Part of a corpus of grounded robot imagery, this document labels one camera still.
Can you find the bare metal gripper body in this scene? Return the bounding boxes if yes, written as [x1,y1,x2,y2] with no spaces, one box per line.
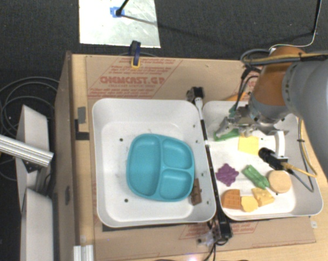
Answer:
[228,105,279,134]

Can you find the green toy pea pod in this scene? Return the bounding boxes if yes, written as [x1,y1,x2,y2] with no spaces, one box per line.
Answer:
[213,126,240,142]

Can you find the yellow cheese slice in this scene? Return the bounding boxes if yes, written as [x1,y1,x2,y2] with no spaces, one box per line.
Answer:
[237,135,261,157]

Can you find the thin black and white rod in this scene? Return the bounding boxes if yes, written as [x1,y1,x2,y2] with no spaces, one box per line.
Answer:
[194,96,223,220]

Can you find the green toy vegetable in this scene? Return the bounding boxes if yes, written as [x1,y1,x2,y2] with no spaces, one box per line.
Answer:
[241,164,271,189]

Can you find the purple grapes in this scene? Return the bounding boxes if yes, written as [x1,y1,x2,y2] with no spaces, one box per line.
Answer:
[215,163,240,188]

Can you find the tan round biscuit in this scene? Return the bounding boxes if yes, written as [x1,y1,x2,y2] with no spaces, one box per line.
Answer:
[267,170,293,194]

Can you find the yellow cheese wedge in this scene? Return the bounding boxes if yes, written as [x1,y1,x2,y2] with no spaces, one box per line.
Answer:
[251,187,276,208]

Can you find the orange waffle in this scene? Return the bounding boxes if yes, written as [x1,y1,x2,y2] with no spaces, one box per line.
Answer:
[220,189,242,210]

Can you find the brown chocolate bar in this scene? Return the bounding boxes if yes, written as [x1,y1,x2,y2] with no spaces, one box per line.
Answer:
[190,178,203,207]

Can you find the yellow toy food piece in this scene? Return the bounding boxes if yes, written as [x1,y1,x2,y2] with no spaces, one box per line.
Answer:
[240,195,259,213]

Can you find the brown cardboard board red print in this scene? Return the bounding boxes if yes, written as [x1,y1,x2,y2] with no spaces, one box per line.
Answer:
[84,54,317,255]

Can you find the blue divided plate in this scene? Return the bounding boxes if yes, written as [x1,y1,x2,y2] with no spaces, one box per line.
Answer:
[125,133,196,203]

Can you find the white plastic tray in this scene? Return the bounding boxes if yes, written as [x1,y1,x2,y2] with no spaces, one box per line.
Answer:
[91,97,218,228]
[201,100,325,222]

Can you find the black cylinder on white bracket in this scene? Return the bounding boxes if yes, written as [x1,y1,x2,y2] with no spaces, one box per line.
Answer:
[258,130,290,171]

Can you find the black block with thin wires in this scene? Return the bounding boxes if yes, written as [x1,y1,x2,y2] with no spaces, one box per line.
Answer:
[207,218,233,245]
[186,86,206,102]

